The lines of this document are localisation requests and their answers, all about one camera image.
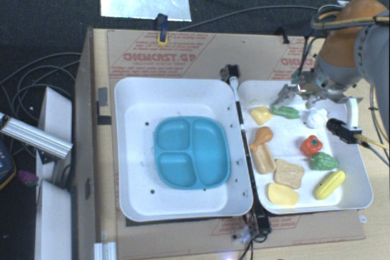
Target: yellow cheese slice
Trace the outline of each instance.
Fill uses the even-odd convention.
[[[298,202],[299,194],[287,186],[270,183],[268,185],[268,198],[275,205],[292,207]]]

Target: toy bread slice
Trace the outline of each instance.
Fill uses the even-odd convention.
[[[287,161],[277,159],[275,170],[275,182],[292,189],[299,189],[305,170],[302,166],[291,164]]]

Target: metal bar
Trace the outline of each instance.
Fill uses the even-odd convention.
[[[257,238],[266,239],[267,235],[271,232],[271,225],[269,223],[268,215],[264,210],[263,206],[260,203],[260,199],[257,194],[257,186],[255,181],[254,170],[252,168],[252,161],[250,159],[250,152],[248,148],[248,140],[246,136],[243,112],[241,110],[241,103],[238,95],[238,76],[239,69],[238,66],[230,66],[227,65],[224,69],[221,70],[221,79],[227,82],[233,90],[233,94],[236,100],[236,108],[238,113],[239,125],[241,127],[241,136],[243,137],[244,150],[246,156],[246,163],[248,166],[249,178],[250,178],[250,186],[252,188],[253,193],[253,212],[256,218],[258,236]]]
[[[64,160],[72,149],[73,145],[70,142],[49,135],[36,127],[6,116],[1,112],[0,120],[3,121],[0,126],[0,133],[34,146],[38,150],[58,159]]]

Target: white support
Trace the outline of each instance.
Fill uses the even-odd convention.
[[[71,142],[72,103],[46,88],[38,128],[45,133]],[[61,162],[68,164],[70,158]],[[35,260],[72,259],[71,196],[52,184],[55,163],[42,164],[37,154],[37,218],[35,226]]]
[[[95,251],[94,260],[116,260],[115,242],[109,242],[106,244],[95,243],[94,251]]]
[[[346,103],[347,107],[347,127],[348,129],[356,129],[359,124],[359,109],[358,101],[355,97],[350,97]]]

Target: white tray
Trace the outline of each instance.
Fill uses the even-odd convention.
[[[248,132],[248,141],[254,141],[255,132],[260,127],[251,117],[253,108],[261,105],[269,105],[276,100],[278,92],[288,82],[281,81],[246,81],[239,87],[239,96],[243,109],[244,123]],[[267,143],[275,159],[281,158],[290,163],[299,164],[305,169],[301,187],[296,190],[299,193],[299,201],[293,208],[285,208],[271,203],[267,196],[269,183],[274,182],[274,174],[262,175],[255,172],[255,180],[258,196],[261,204],[274,214],[312,213],[316,211],[331,211],[341,209],[362,209],[372,202],[372,188],[364,167],[357,144],[346,144],[337,136],[332,135],[325,127],[310,129],[304,122],[308,114],[305,102],[300,96],[296,96],[288,106],[300,111],[300,119],[287,119],[274,116],[265,123],[274,132],[274,137]],[[316,108],[324,108],[328,111],[328,118],[336,118],[342,121],[347,119],[345,105],[335,104],[330,100],[321,100],[316,103]],[[305,138],[316,135],[323,143],[321,151],[335,157],[339,163],[339,169],[346,173],[345,182],[336,189],[327,199],[317,200],[314,192],[329,171],[312,170],[308,160],[301,151],[300,146]]]
[[[115,86],[119,201],[139,221],[241,216],[253,194],[231,88],[219,80],[126,78]],[[230,151],[230,176],[212,189],[169,187],[158,176],[154,130],[164,119],[202,116],[220,123]]]

